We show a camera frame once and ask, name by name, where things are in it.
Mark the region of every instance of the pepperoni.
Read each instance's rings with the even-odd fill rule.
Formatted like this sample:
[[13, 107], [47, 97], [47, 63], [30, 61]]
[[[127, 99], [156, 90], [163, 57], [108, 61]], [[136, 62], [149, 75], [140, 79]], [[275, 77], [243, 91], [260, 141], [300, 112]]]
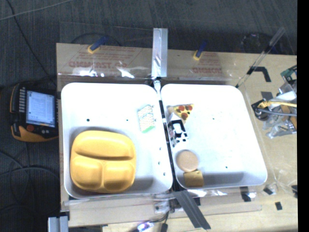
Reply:
[[182, 113], [182, 119], [183, 119], [183, 120], [186, 120], [187, 118], [188, 118], [188, 114]]

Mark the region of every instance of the blue clamp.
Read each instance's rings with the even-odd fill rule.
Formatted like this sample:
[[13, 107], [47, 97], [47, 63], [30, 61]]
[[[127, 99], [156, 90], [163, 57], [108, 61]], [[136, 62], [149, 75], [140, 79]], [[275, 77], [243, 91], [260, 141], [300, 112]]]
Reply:
[[202, 52], [204, 51], [205, 47], [206, 47], [206, 41], [204, 40], [201, 44], [201, 46], [199, 47], [198, 50], [195, 51], [194, 55], [193, 55], [193, 58], [195, 60], [199, 60], [202, 56]]
[[93, 43], [88, 47], [88, 52], [90, 54], [94, 54], [96, 51], [100, 49], [100, 46], [106, 44], [109, 39], [110, 39], [109, 37], [103, 36], [102, 38], [100, 38], [99, 40], [97, 40], [95, 43]]

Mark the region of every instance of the toy pizza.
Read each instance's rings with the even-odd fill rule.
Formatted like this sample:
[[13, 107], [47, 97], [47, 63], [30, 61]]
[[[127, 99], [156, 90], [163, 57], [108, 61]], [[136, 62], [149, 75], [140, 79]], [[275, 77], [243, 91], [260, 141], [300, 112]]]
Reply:
[[168, 108], [169, 113], [175, 113], [184, 122], [189, 118], [193, 109], [193, 104], [171, 106]]

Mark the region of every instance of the screen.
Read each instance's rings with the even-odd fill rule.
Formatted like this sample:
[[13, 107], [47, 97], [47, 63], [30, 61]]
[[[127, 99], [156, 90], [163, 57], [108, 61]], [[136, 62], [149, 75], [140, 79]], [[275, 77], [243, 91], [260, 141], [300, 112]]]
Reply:
[[55, 97], [27, 91], [26, 123], [55, 127]]

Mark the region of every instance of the white wire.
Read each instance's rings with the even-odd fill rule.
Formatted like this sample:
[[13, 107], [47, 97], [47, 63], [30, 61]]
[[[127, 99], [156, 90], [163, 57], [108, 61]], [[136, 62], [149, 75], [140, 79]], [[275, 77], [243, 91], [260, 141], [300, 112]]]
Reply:
[[9, 19], [9, 18], [13, 18], [13, 17], [18, 16], [18, 15], [23, 15], [23, 14], [27, 14], [27, 13], [36, 12], [36, 11], [39, 11], [39, 10], [44, 10], [44, 9], [52, 8], [52, 7], [55, 7], [55, 6], [58, 6], [58, 5], [67, 3], [67, 2], [71, 2], [71, 1], [77, 1], [77, 0], [67, 0], [67, 1], [59, 2], [59, 3], [53, 4], [53, 5], [48, 5], [46, 7], [42, 7], [40, 9], [34, 9], [34, 10], [28, 10], [28, 11], [20, 12], [20, 13], [17, 13], [17, 14], [13, 14], [13, 15], [1, 18], [0, 21], [6, 20], [6, 19]]

